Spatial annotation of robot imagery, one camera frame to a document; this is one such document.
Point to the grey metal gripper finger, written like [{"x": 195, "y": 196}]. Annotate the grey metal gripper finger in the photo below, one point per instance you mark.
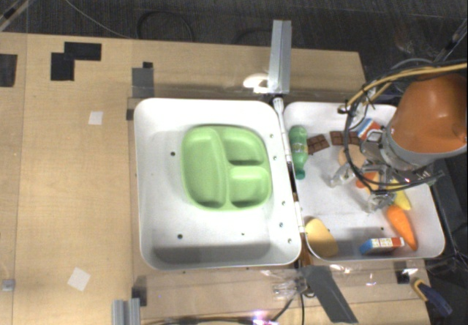
[
  {"x": 342, "y": 175},
  {"x": 380, "y": 202}
]

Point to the white blue red carton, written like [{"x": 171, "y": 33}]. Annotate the white blue red carton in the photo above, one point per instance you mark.
[{"x": 365, "y": 127}]

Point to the green divided plate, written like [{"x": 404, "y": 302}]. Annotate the green divided plate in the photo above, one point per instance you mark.
[{"x": 204, "y": 166}]

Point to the brown chocolate bar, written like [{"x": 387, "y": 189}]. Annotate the brown chocolate bar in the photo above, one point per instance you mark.
[
  {"x": 316, "y": 144},
  {"x": 337, "y": 137}
]

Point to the thin black and white rod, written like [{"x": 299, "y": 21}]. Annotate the thin black and white rod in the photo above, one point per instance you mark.
[{"x": 281, "y": 122}]

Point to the blue and white carton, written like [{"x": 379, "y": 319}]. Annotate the blue and white carton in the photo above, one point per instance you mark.
[{"x": 380, "y": 246}]

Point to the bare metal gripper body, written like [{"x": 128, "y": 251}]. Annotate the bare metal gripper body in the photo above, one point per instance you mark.
[{"x": 376, "y": 153}]

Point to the orange carrot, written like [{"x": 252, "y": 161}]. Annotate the orange carrot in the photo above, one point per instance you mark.
[{"x": 402, "y": 226}]

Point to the orange toy food piece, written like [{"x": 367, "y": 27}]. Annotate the orange toy food piece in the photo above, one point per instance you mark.
[{"x": 367, "y": 182}]

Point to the yellow banana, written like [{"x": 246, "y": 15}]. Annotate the yellow banana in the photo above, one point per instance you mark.
[{"x": 402, "y": 201}]

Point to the white plastic tray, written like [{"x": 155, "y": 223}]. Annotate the white plastic tray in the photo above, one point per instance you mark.
[
  {"x": 336, "y": 202},
  {"x": 219, "y": 235}
]

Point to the green plastic bottle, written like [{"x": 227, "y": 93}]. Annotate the green plastic bottle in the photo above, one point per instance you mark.
[{"x": 299, "y": 148}]

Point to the tan round biscuit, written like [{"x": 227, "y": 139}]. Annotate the tan round biscuit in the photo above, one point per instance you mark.
[{"x": 356, "y": 159}]

